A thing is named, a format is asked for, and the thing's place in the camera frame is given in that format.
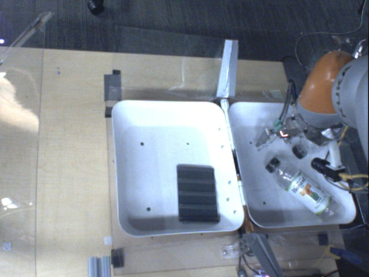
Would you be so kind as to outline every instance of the black connector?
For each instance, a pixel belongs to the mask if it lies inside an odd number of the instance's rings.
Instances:
[[[330,163],[327,160],[321,158],[314,158],[311,161],[311,167],[317,172],[323,174],[324,176],[330,178],[333,182],[341,181],[340,173],[345,171],[345,168],[332,169],[329,167]]]

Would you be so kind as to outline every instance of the clear plastic bottle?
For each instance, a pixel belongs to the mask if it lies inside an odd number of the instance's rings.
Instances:
[[[273,173],[277,184],[303,203],[322,220],[331,219],[339,208],[330,194],[303,174],[295,166],[273,158],[265,167]]]

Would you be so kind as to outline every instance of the white cable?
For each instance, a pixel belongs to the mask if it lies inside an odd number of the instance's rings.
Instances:
[[[296,44],[295,44],[295,57],[298,61],[298,63],[302,66],[304,66],[301,62],[300,62],[300,59],[299,59],[299,56],[298,56],[298,45],[299,45],[299,42],[302,38],[306,37],[306,36],[310,36],[310,35],[346,35],[346,34],[349,34],[349,33],[354,33],[356,31],[358,31],[362,26],[363,26],[363,21],[364,21],[364,11],[365,11],[365,5],[367,3],[367,0],[364,0],[364,4],[363,4],[363,9],[362,9],[362,15],[361,15],[361,21],[360,21],[360,25],[352,30],[352,31],[348,31],[348,32],[342,32],[342,33],[335,33],[335,32],[312,32],[312,33],[307,33],[305,35],[302,35],[300,38],[298,38],[298,40],[296,41]]]

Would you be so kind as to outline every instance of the plastic container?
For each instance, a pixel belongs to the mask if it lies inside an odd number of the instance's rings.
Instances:
[[[273,173],[281,188],[322,220],[329,220],[336,215],[339,208],[337,202],[297,167],[274,157],[265,168]]]

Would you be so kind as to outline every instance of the bottle label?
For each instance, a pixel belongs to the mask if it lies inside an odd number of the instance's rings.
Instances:
[[[331,195],[327,194],[307,177],[304,177],[301,172],[295,175],[292,183],[286,188],[286,191],[300,200],[316,215],[321,214],[332,200]]]

